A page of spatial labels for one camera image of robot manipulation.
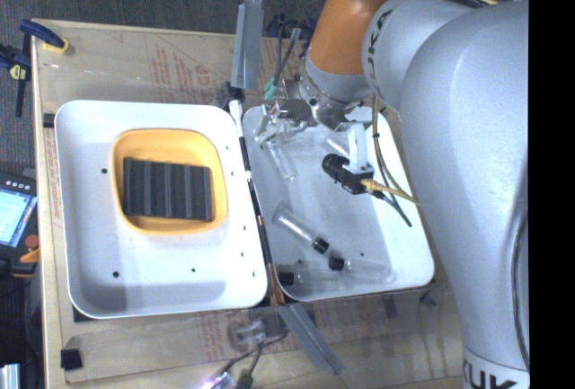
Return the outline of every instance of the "clear plastic tube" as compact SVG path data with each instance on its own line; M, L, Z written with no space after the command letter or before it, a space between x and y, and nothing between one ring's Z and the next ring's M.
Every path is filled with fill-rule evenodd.
M321 254L325 253L330 246L325 239L314 234L313 231L299 221L285 206L279 206L277 208L273 222L287 229L298 242L312 247Z
M335 287L341 281L341 274L334 270L315 269L303 263L278 267L279 283L294 290L325 290Z
M297 177L296 167L284 151L284 146L275 141L264 143L264 149L270 154L272 162L283 180L294 180Z
M331 256L330 270L344 272L354 278L388 280L391 271L385 263L367 260L365 258L339 258Z

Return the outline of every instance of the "blue clamp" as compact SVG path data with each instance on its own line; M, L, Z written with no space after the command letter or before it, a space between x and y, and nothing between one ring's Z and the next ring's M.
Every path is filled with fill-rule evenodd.
M43 41L46 49L63 54L68 48L68 41L60 38L54 31L49 30L39 23L32 20L23 19L20 22L20 31L27 36L34 36Z
M31 80L31 36L42 40L42 46L45 49L59 54L63 54L68 48L67 40L60 38L55 32L49 30L45 26L28 19L22 20L20 23L20 31L24 33L22 50L0 44L0 68L7 69L10 73L10 77L18 81L18 92L16 94L17 118L22 116L26 82Z

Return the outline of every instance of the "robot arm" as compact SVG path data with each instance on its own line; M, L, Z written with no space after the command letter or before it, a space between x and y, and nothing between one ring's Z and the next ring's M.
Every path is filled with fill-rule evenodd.
M327 0L287 92L333 129L370 93L398 111L462 322L464 386L527 388L528 1L496 3Z

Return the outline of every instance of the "black connector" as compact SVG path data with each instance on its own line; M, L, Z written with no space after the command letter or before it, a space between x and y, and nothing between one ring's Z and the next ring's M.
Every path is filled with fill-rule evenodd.
M361 184L362 180L371 179L374 176L372 170L361 173L353 173L346 169L344 165L349 164L349 159L335 153L330 153L322 160L323 171L330 175L335 181L341 183L341 187L351 194L363 194L366 187Z
M240 379L237 381L237 385L235 385L235 389L251 389L253 386L253 377L249 373L244 373L240 375Z

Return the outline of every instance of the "metal bracket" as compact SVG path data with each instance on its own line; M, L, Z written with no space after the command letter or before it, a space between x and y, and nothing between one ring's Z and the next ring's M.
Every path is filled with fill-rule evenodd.
M341 373L343 364L340 358L317 330L303 306L294 304L278 307L278 313L289 330L296 335L318 371L328 370L332 375Z
M237 14L232 87L251 90L257 88L262 27L261 0L243 0Z

